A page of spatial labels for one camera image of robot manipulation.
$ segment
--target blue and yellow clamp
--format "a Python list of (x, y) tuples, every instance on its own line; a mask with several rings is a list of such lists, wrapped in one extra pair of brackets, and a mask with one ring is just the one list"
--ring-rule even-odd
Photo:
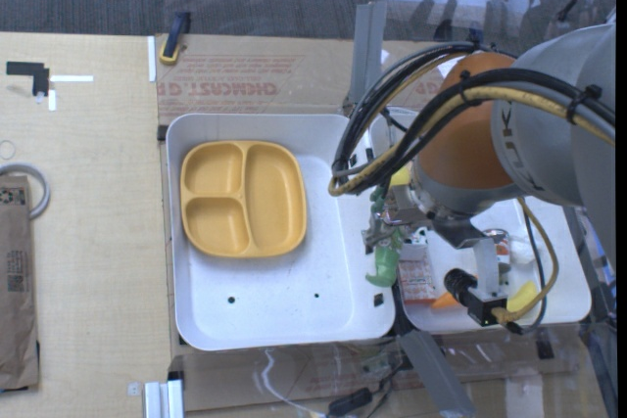
[(190, 13), (188, 11), (180, 11), (174, 14), (174, 22), (169, 29), (168, 39), (161, 46), (159, 51), (159, 61), (164, 65), (174, 65), (178, 60), (178, 52), (180, 44), (178, 37), (181, 33), (189, 33), (191, 25)]

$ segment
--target yellow divided plate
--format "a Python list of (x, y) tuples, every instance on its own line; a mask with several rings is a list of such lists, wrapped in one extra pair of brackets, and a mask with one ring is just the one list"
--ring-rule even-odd
[(203, 253), (283, 255), (305, 237), (307, 206), (298, 161), (275, 143), (216, 141), (192, 149), (180, 176), (183, 227)]

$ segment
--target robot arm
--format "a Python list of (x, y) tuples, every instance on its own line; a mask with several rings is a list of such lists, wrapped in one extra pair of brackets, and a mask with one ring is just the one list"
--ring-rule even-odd
[[(387, 225), (428, 221), (453, 247), (472, 247), (479, 283), (453, 274), (447, 288), (475, 292), (476, 298), (458, 299), (469, 313), (479, 312), (481, 325), (498, 322), (489, 313), (486, 322), (484, 313), (504, 299), (489, 299), (496, 291), (494, 243), (470, 218), (495, 202), (529, 195), (585, 208), (615, 269), (615, 32), (615, 23), (582, 28), (517, 59), (457, 44), (399, 62), (354, 109), (329, 192), (381, 187), (388, 194), (380, 212)], [(460, 55), (403, 138), (369, 163), (349, 168), (352, 149), (391, 97)], [(410, 183), (391, 183), (407, 165)]]

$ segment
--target gray ring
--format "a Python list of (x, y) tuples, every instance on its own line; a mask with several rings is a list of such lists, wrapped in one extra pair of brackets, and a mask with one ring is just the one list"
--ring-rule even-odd
[(39, 204), (31, 209), (30, 213), (28, 214), (28, 217), (30, 219), (35, 219), (39, 214), (44, 212), (44, 210), (48, 206), (48, 203), (50, 202), (50, 185), (48, 184), (48, 181), (46, 180), (43, 173), (31, 163), (0, 164), (0, 174), (6, 174), (9, 172), (22, 172), (25, 174), (30, 174), (37, 181), (39, 181), (39, 183), (41, 183), (41, 186), (43, 187), (43, 196), (41, 197), (41, 201), (39, 201)]
[(3, 156), (0, 153), (0, 159), (2, 159), (4, 161), (9, 161), (16, 154), (16, 144), (13, 141), (11, 141), (11, 140), (0, 140), (0, 149), (2, 149), (2, 145), (4, 145), (5, 143), (8, 144), (8, 145), (11, 145), (11, 147), (13, 147), (13, 152), (11, 152), (10, 156)]

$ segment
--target white plastic tray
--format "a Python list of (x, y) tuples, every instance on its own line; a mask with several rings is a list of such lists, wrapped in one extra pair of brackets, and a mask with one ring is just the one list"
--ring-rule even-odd
[[(415, 113), (395, 110), (392, 112), (392, 117), (401, 124), (408, 126), (415, 118)], [(376, 118), (369, 132), (374, 155), (378, 156), (390, 144), (390, 133), (385, 120), (382, 117)], [(402, 133), (398, 131), (397, 141), (401, 135)], [(578, 322), (590, 311), (592, 299), (563, 209), (561, 206), (545, 203), (536, 198), (528, 197), (526, 201), (547, 231), (555, 248), (559, 265), (557, 280), (547, 296), (547, 310), (543, 323)], [(472, 218), (471, 221), (480, 230), (503, 228), (514, 238), (524, 239), (527, 237), (524, 216), (516, 201), (496, 203), (488, 210)], [(545, 278), (549, 280), (552, 271), (551, 259), (548, 252), (544, 250), (545, 246), (542, 239), (537, 234), (534, 233), (534, 235), (541, 250)], [(436, 286), (436, 298), (445, 293), (444, 276), (452, 268), (461, 268), (469, 273), (476, 273), (476, 262), (472, 249), (456, 250), (433, 231), (427, 232), (427, 241), (434, 285)], [(540, 279), (535, 260), (523, 263), (522, 260), (516, 262), (512, 258), (512, 268), (507, 279), (508, 285), (504, 286), (504, 292), (509, 295), (515, 293), (527, 280), (533, 280), (539, 288)], [(461, 306), (433, 309), (428, 304), (406, 303), (404, 309), (415, 327), (432, 333), (444, 334), (483, 329), (479, 328), (477, 323), (467, 315), (466, 309)], [(519, 324), (523, 326), (531, 324), (538, 310), (539, 306), (536, 306), (519, 321)]]
[[(356, 341), (385, 335), (394, 321), (390, 289), (372, 286), (366, 255), (369, 193), (331, 197), (331, 163), (348, 120), (337, 115), (204, 115), (177, 118), (167, 135), (176, 326), (201, 350)], [(208, 141), (278, 143), (299, 162), (307, 233), (287, 255), (233, 259), (205, 255), (185, 236), (179, 176), (193, 147)], [(360, 145), (358, 152), (363, 152)], [(382, 304), (375, 301), (382, 295)]]

